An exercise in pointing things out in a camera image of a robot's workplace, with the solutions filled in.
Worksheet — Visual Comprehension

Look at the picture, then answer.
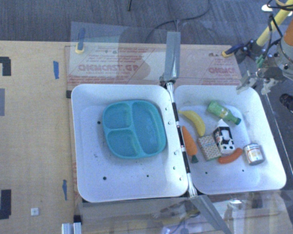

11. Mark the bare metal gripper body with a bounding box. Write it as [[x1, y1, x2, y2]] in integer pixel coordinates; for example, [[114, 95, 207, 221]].
[[256, 56, 293, 81]]

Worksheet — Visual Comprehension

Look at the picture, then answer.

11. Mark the green bottle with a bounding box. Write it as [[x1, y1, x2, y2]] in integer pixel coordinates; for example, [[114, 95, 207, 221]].
[[206, 100, 242, 126]]

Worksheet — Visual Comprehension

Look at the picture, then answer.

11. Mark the white cow print carton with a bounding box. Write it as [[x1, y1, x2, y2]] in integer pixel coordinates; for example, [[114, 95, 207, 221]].
[[213, 119, 235, 155]]

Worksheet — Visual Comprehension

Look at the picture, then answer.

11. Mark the yellow banana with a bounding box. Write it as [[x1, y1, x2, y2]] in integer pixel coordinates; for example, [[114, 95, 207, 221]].
[[178, 110, 206, 137]]

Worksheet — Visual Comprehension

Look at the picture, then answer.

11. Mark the small silver can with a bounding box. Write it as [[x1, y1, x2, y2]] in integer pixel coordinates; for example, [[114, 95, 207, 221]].
[[243, 143, 265, 166]]

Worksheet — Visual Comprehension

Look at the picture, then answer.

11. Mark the brown patterned packet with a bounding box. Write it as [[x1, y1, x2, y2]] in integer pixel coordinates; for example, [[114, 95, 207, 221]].
[[197, 135, 222, 162]]

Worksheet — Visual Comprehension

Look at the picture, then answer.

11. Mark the orange sausage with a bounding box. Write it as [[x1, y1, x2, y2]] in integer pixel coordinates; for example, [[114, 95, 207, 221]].
[[218, 147, 244, 165]]

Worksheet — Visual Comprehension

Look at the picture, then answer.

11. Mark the thin black and white rod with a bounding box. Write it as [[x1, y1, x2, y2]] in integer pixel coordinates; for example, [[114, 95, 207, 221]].
[[166, 81, 198, 198]]

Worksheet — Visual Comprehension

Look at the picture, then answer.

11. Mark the orange carrot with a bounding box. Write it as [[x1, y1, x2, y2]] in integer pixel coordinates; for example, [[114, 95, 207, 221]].
[[181, 125, 199, 164]]

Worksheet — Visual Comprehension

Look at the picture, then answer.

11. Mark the white plastic tray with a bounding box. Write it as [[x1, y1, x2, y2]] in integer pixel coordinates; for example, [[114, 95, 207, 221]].
[[70, 83, 189, 203], [173, 84, 287, 196]]

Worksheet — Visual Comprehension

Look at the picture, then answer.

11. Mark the brown cardboard board red print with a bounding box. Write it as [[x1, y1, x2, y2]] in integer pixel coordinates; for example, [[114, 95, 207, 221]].
[[64, 44, 281, 219]]

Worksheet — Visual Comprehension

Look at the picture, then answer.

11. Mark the blue divided plate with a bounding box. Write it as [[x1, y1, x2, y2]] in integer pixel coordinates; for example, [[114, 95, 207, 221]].
[[102, 99, 167, 159]]

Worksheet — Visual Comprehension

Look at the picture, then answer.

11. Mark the black cylinder on white bracket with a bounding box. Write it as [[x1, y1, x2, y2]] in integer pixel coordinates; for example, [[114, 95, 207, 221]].
[[279, 93, 293, 116]]

